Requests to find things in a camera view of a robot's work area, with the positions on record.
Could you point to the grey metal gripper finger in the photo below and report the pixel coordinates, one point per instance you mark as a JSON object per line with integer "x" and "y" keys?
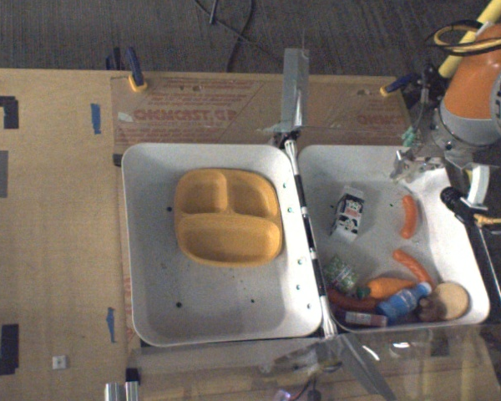
{"x": 418, "y": 171}
{"x": 399, "y": 166}

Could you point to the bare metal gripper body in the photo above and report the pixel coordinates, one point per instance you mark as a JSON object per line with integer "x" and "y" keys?
{"x": 436, "y": 150}

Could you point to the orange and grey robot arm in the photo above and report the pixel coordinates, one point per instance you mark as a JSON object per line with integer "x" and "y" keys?
{"x": 472, "y": 90}

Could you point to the white plastic tray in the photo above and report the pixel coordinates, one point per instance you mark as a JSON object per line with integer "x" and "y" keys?
{"x": 217, "y": 303}
{"x": 380, "y": 207}

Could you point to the orange sausage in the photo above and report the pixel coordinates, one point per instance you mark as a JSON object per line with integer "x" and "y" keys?
{"x": 409, "y": 217}
{"x": 413, "y": 265}

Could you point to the white cow print milk carton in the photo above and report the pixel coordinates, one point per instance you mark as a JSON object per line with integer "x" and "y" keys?
{"x": 348, "y": 215}

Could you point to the thin black and white rod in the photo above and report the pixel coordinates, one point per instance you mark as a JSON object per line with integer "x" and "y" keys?
{"x": 304, "y": 211}

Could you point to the orange carrot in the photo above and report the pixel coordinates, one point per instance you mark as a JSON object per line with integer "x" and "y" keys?
{"x": 388, "y": 287}

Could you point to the green can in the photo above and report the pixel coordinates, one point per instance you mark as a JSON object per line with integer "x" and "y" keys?
{"x": 341, "y": 274}

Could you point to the blue plastic bottle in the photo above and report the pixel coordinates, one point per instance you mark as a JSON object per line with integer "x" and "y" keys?
{"x": 401, "y": 302}

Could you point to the tan round biscuit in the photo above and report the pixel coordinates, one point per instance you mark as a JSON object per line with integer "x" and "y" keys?
{"x": 453, "y": 301}

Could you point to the brown lumpy toy food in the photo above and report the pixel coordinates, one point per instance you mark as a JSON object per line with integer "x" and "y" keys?
{"x": 429, "y": 311}

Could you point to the yellow foam tube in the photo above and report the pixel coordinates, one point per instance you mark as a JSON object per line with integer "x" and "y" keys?
{"x": 490, "y": 13}

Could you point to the orange divided plate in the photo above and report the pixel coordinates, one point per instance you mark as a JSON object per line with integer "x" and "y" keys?
{"x": 227, "y": 232}

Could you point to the brown cardboard board red print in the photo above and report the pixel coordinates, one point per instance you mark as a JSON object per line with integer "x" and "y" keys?
{"x": 217, "y": 111}

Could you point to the small white square block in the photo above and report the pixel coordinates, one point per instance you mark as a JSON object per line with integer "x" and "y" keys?
{"x": 59, "y": 362}

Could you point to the black cylinder on white bracket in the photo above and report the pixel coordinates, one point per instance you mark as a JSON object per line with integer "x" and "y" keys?
{"x": 459, "y": 203}

